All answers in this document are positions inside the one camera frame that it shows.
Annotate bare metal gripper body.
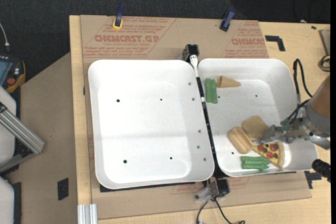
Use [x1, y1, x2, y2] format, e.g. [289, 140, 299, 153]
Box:
[280, 116, 317, 140]

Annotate toy pizza slice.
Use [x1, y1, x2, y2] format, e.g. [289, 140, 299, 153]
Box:
[251, 141, 286, 169]

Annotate tan toy bread slice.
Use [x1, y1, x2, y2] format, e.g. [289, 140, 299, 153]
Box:
[241, 115, 269, 142]

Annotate tan toy hot dog bun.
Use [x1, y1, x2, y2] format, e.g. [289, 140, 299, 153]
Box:
[227, 126, 254, 154]

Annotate green toy beans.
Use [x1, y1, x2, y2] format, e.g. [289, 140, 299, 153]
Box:
[240, 155, 271, 172]
[204, 78, 219, 104]

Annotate white plastic tray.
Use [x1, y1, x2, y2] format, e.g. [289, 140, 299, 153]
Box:
[87, 59, 215, 190]
[196, 58, 319, 178]

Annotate tan toy ice cream cone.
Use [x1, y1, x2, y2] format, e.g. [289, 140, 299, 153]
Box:
[216, 75, 242, 89]

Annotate thin black and white rod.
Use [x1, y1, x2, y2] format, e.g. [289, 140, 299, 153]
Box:
[189, 54, 219, 169]

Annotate brown cardboard board red print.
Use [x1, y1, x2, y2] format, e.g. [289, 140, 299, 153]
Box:
[80, 15, 312, 220]

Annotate black cylinder on white bracket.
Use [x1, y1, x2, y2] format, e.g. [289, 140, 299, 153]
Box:
[309, 134, 331, 179]

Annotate black block with thin wires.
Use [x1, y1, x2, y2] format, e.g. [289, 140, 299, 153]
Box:
[194, 178, 231, 203]
[180, 44, 200, 62]

